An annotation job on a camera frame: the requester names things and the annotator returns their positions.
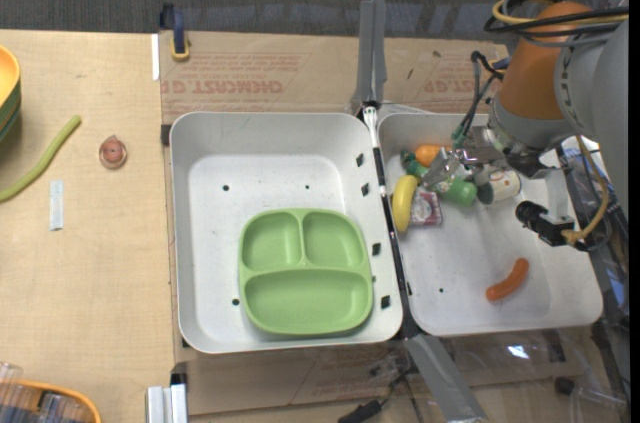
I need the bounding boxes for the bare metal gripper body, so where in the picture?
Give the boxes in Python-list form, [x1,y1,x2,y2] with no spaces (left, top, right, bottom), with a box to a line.
[460,125,552,181]

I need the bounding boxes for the orange carrot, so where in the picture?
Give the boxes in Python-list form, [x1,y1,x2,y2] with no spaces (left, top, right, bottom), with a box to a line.
[399,143,454,169]

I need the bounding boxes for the green bottle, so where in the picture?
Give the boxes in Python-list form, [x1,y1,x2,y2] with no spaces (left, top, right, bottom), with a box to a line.
[403,159,479,208]

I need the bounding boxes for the white printed can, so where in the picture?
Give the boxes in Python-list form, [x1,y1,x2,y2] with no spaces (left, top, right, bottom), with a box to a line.
[477,166,523,205]

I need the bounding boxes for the pink and white packet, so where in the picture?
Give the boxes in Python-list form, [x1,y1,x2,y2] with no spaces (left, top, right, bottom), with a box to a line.
[409,188,445,228]

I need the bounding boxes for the yellow banana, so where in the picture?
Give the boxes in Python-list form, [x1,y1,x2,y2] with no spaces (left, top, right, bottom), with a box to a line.
[391,174,421,234]

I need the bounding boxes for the white plastic tray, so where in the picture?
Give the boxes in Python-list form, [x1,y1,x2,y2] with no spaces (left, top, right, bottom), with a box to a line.
[376,111,605,339]
[168,110,405,356]

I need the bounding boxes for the orange sausage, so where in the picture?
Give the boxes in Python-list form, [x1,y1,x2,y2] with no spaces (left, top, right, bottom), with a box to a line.
[485,257,531,303]

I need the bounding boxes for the brown cardboard board, red print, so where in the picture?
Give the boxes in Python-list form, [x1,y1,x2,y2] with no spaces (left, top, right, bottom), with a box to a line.
[158,29,604,417]

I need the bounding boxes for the green divided plate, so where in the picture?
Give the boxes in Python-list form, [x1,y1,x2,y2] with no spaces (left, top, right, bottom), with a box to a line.
[237,207,376,339]

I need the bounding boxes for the pink round toy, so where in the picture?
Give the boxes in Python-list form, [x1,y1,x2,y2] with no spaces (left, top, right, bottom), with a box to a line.
[98,133,129,171]

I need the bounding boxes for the long green bean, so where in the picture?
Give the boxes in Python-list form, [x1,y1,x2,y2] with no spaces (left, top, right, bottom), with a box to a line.
[0,113,83,204]

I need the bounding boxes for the yellow tray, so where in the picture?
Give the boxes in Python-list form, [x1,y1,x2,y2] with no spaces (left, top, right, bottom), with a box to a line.
[0,377,103,423]

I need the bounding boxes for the yellow divided plate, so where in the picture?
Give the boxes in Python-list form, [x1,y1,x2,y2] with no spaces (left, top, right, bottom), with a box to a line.
[0,44,22,111]

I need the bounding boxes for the clear plastic bottle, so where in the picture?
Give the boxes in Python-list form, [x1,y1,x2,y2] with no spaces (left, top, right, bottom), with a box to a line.
[0,361,25,412]

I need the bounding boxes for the black cylinder on white bracket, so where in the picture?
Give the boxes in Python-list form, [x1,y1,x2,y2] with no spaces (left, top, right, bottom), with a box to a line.
[514,166,577,248]

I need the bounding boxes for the black block with thin wires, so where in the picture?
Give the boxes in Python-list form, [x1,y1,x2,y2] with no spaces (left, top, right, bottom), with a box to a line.
[337,398,384,423]

